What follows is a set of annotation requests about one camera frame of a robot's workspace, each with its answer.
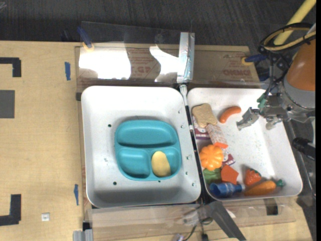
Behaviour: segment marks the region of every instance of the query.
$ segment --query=toy sausage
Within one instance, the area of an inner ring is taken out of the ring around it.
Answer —
[[[232,114],[236,114],[236,113],[240,113],[241,112],[241,108],[238,106],[233,106],[228,108],[225,112],[222,113],[221,117],[220,117],[220,123],[225,123],[226,120],[229,118],[229,116],[231,116]]]

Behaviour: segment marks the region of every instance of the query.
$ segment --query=wooden table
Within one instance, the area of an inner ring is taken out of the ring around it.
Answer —
[[[0,215],[9,214],[11,194],[22,196],[21,221],[0,226],[0,240],[65,241],[72,240],[74,230],[82,229],[76,46],[80,43],[0,42],[0,57],[22,61],[22,76],[15,78],[11,65],[0,64],[0,90],[15,90],[15,118],[0,118]],[[70,63],[71,80],[66,78],[65,62]],[[248,240],[311,240],[295,197],[291,206],[295,222],[240,229]],[[50,220],[42,221],[42,213],[49,213]],[[208,235],[213,240],[227,238],[222,230]],[[200,235],[190,240],[200,240]]]

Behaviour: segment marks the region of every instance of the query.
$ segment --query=yellow tube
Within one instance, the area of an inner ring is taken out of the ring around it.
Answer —
[[[296,13],[292,16],[291,20],[287,25],[292,23],[302,22],[305,16],[311,11],[313,6],[316,4],[316,0],[305,0]],[[274,40],[275,45],[282,45],[287,38],[292,34],[293,31],[287,31],[278,35]]]

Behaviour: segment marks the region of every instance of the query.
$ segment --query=toy pumpkin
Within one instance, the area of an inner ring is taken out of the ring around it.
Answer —
[[[200,152],[200,159],[202,167],[213,171],[222,166],[224,159],[223,151],[220,147],[214,146],[212,144],[203,147]]]

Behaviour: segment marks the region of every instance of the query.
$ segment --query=blue divided tray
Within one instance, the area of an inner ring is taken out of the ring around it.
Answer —
[[[166,154],[170,176],[160,178],[153,173],[151,157],[156,151]],[[171,125],[158,120],[130,120],[120,124],[115,133],[115,152],[119,170],[132,180],[169,179],[181,168],[178,135]]]

